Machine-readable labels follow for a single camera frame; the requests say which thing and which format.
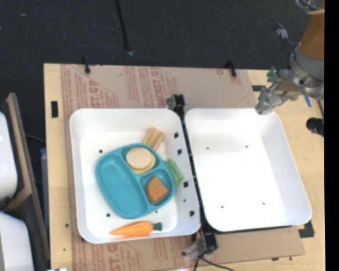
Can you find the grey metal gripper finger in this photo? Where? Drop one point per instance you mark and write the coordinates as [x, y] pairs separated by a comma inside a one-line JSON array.
[[277, 99], [262, 104]]

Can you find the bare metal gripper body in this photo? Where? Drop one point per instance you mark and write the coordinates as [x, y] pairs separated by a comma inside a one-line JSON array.
[[298, 85]]

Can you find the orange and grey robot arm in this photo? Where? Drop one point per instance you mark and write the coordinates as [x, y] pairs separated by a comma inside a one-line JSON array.
[[313, 41]]

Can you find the white plastic tray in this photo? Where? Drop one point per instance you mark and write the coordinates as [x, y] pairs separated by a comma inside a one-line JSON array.
[[243, 174], [90, 128]]

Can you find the thin black rod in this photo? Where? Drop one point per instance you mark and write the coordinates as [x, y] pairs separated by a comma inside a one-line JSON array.
[[192, 168]]

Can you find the green ridged block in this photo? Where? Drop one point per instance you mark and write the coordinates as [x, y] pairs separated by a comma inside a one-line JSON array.
[[175, 173]]

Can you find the beige ridged bread stick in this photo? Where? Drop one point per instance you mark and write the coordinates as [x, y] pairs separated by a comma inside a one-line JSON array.
[[154, 138]]

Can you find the brown cardboard board red print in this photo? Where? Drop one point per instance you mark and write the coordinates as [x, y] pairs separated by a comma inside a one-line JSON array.
[[147, 86]]

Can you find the yellow round slice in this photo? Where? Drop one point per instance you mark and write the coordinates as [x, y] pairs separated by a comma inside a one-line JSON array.
[[150, 166]]

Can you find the beige round biscuit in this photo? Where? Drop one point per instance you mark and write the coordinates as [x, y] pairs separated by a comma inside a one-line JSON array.
[[139, 157]]

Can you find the brown waffle slice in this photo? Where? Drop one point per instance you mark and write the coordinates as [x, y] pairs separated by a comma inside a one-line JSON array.
[[156, 190]]

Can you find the blue divided plate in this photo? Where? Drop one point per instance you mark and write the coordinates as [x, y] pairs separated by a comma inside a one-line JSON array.
[[118, 182]]

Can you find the orange carrot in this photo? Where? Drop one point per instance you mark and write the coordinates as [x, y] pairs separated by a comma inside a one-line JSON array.
[[135, 229]]

